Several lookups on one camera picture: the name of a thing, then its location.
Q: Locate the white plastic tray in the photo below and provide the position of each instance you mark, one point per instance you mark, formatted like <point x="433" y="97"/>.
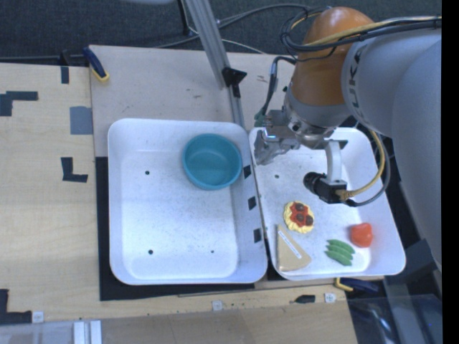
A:
<point x="333" y="224"/>
<point x="172" y="220"/>

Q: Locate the black cylinder on white bracket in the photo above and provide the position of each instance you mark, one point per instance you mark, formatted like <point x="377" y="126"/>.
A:
<point x="328" y="186"/>

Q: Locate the blue bowl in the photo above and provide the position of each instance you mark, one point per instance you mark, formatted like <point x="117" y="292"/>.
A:
<point x="212" y="163"/>

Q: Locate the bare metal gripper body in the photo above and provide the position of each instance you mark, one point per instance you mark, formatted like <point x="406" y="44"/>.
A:
<point x="283" y="127"/>

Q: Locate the pale wood board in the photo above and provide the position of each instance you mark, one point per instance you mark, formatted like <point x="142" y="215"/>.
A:
<point x="161" y="84"/>

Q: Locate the green pea pods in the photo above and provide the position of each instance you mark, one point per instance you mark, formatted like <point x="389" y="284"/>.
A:
<point x="340" y="252"/>

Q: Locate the beige triangular sandwich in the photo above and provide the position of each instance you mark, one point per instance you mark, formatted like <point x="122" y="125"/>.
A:
<point x="288" y="254"/>

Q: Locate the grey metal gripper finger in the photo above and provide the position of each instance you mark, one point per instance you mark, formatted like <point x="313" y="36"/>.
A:
<point x="281" y="148"/>
<point x="260" y="151"/>

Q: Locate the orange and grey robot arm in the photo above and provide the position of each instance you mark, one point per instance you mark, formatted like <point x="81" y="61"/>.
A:
<point x="394" y="84"/>

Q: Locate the yellow spaghetti with meatballs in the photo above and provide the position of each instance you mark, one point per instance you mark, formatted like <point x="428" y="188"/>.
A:
<point x="298" y="218"/>

